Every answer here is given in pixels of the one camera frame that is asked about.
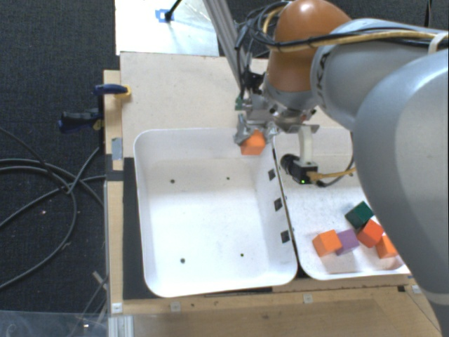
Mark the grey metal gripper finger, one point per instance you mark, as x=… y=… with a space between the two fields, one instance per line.
x=270 y=131
x=242 y=133

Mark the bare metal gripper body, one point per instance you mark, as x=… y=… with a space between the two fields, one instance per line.
x=261 y=112

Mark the orange cube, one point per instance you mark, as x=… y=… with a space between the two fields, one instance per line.
x=253 y=144
x=386 y=248
x=370 y=233
x=326 y=243

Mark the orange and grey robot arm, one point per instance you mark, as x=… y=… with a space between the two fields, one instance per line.
x=386 y=118

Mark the pale wood board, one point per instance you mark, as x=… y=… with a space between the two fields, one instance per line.
x=175 y=90

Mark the white plastic tray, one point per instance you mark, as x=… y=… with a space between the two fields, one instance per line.
x=315 y=209
x=207 y=223

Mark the dark green cube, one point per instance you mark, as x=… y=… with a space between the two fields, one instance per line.
x=358 y=214

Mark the purple cube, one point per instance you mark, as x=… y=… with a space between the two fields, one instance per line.
x=348 y=240

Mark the black cylinder on white bracket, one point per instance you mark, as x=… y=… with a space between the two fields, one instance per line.
x=301 y=168

